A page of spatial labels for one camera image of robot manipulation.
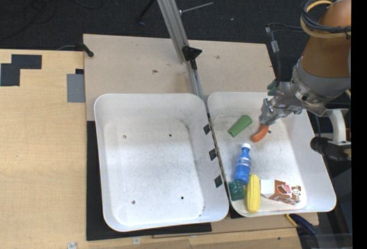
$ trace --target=black mat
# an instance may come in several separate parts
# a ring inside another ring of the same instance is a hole
[[[87,240],[104,240],[145,235],[211,232],[210,223],[176,225],[133,232],[117,232],[103,218],[98,146],[95,122],[87,122]]]

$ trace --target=green block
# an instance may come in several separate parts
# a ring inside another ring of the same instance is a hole
[[[248,115],[243,115],[240,119],[228,130],[228,133],[234,138],[252,123],[252,118]]]
[[[245,189],[240,181],[234,181],[229,183],[229,193],[231,194],[232,201],[241,200],[245,198]]]
[[[275,87],[268,91],[268,96],[275,96],[275,94],[276,94],[276,88]]]
[[[273,81],[268,85],[267,89],[268,89],[268,90],[273,89],[273,88],[274,88],[274,86],[275,86],[275,84],[276,84],[276,80],[273,80]]]

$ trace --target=plastic water bottle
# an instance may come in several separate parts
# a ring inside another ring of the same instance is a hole
[[[248,175],[251,169],[251,158],[249,155],[251,145],[248,143],[242,144],[241,155],[237,159],[235,181],[240,181],[244,186],[248,183]]]

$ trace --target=metal pole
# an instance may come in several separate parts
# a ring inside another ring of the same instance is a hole
[[[159,4],[159,7],[161,8],[161,12],[163,18],[165,19],[165,23],[168,28],[168,32],[171,36],[173,45],[175,47],[178,59],[180,63],[186,62],[190,73],[194,92],[197,96],[199,96],[202,100],[204,100],[197,70],[191,65],[191,62],[189,60],[185,59],[184,56],[183,48],[189,47],[189,42],[186,36],[184,26],[182,24],[181,16],[179,14],[176,1],[157,0],[157,2]]]
[[[138,23],[141,23],[143,20],[144,15],[146,14],[146,12],[149,10],[150,6],[153,5],[153,3],[155,2],[155,0],[150,0],[149,3],[147,4],[147,6],[143,9],[143,11],[140,13],[140,15],[138,15],[136,17],[136,20]]]

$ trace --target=white bin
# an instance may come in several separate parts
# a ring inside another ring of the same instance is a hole
[[[229,202],[193,94],[105,94],[95,102],[103,215],[116,231],[223,219]]]
[[[266,93],[216,92],[208,99],[218,154],[205,103],[193,94],[104,94],[95,102],[103,215],[116,231],[136,231],[213,222],[229,204],[246,217],[327,212],[336,196],[323,158],[313,151],[314,133],[306,111],[270,126],[251,142],[259,127]],[[253,123],[232,138],[242,115]],[[231,201],[241,144],[251,144],[251,173],[302,187],[302,201],[289,205],[261,197],[257,213],[243,200]]]

